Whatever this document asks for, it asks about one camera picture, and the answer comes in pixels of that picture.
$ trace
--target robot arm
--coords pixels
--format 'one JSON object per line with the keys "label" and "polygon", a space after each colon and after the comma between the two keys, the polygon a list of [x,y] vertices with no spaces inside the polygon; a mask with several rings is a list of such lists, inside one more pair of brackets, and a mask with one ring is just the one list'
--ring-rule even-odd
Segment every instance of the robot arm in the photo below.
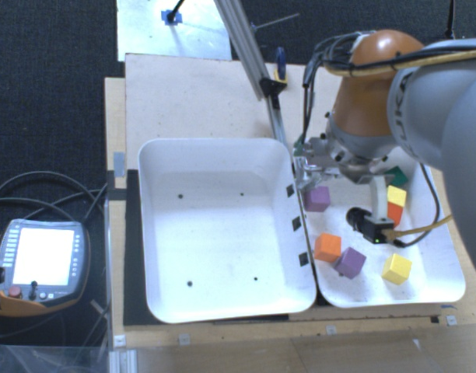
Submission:
{"label": "robot arm", "polygon": [[[400,146],[443,171],[454,219],[476,267],[476,59],[469,55],[476,51],[476,39],[423,47],[405,33],[384,30],[352,36],[352,43],[345,69],[330,67],[339,61],[332,55],[343,50],[341,43],[326,47],[322,58],[313,57],[346,77],[326,132],[302,148],[297,145],[299,185],[309,187],[332,175],[369,183],[375,164]],[[313,66],[307,65],[307,86]]]}

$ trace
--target white tray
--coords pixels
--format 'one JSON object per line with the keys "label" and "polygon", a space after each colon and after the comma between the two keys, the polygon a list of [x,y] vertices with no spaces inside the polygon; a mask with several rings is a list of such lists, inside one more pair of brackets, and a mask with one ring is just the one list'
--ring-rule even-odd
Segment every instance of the white tray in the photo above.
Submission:
{"label": "white tray", "polygon": [[[419,165],[396,148],[385,164],[399,165],[409,178],[408,198],[397,229],[405,230],[428,225],[435,215],[435,205]],[[464,276],[446,225],[429,233],[421,242],[405,249],[383,244],[373,245],[359,232],[352,231],[345,215],[351,207],[371,211],[368,185],[350,181],[329,180],[331,206],[324,213],[306,213],[306,225],[311,247],[321,232],[341,236],[342,252],[347,247],[366,255],[361,273],[354,279],[339,276],[333,264],[315,260],[317,283],[323,296],[337,307],[366,307],[371,305],[440,303],[459,300],[466,289]],[[401,240],[410,242],[417,235]],[[396,285],[382,277],[383,264],[393,253],[412,261],[407,281]]]}
{"label": "white tray", "polygon": [[301,312],[316,297],[289,153],[271,139],[156,139],[138,157],[146,296],[168,323]]}

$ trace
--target red emergency stop button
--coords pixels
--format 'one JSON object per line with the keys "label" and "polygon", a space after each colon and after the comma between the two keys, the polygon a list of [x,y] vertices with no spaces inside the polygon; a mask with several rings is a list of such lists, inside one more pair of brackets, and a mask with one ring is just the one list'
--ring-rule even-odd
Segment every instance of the red emergency stop button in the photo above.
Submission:
{"label": "red emergency stop button", "polygon": [[14,284],[13,286],[10,286],[10,289],[8,289],[8,296],[11,298],[21,298],[22,289],[20,286]]}

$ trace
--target metal bracket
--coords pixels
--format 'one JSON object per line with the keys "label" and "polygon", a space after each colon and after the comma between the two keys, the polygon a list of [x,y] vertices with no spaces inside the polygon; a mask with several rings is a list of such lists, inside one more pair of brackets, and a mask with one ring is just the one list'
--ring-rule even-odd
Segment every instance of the metal bracket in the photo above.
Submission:
{"label": "metal bracket", "polygon": [[262,92],[266,97],[278,96],[279,93],[283,91],[286,87],[285,83],[276,82],[272,78],[262,78],[259,81],[259,84],[261,85]]}
{"label": "metal bracket", "polygon": [[118,334],[114,336],[114,348],[125,347],[125,346],[126,346],[125,334]]}
{"label": "metal bracket", "polygon": [[114,175],[116,177],[125,176],[125,153],[114,152]]}
{"label": "metal bracket", "polygon": [[326,326],[326,334],[328,336],[334,336],[335,334],[337,334],[337,328],[335,325],[327,325]]}
{"label": "metal bracket", "polygon": [[138,373],[138,352],[116,350],[108,354],[110,373]]}
{"label": "metal bracket", "polygon": [[457,319],[455,315],[446,315],[446,321],[448,326],[457,325]]}
{"label": "metal bracket", "polygon": [[162,11],[160,13],[160,17],[162,18],[162,21],[167,25],[167,26],[177,26],[178,23],[183,23],[183,16],[181,15],[180,12],[174,13],[174,17],[172,20],[170,20],[169,15],[172,14],[172,10],[167,9],[165,11]]}
{"label": "metal bracket", "polygon": [[373,176],[369,181],[371,189],[371,213],[376,220],[387,218],[387,183],[385,176]]}
{"label": "metal bracket", "polygon": [[188,333],[182,333],[178,336],[177,342],[179,343],[179,345],[190,345],[191,337]]}

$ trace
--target black carpet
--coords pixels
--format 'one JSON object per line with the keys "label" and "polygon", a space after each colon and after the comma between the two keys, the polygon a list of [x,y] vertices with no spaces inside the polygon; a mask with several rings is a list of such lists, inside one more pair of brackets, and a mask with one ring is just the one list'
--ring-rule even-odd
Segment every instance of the black carpet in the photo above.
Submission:
{"label": "black carpet", "polygon": [[[313,45],[354,30],[394,28],[425,43],[443,38],[449,0],[243,0],[256,25],[296,12],[299,18],[257,31],[264,57],[277,46],[305,64]],[[476,0],[458,0],[456,35],[476,37]],[[67,174],[89,188],[106,181],[103,79],[124,75],[117,62],[116,0],[0,0],[0,184],[31,170]],[[53,200],[43,189],[43,199]],[[0,213],[0,231],[12,213]],[[0,343],[81,344],[105,303],[103,223],[89,223],[92,276],[82,302],[39,329]],[[38,319],[0,318],[0,334]],[[100,329],[89,343],[100,336]]]}

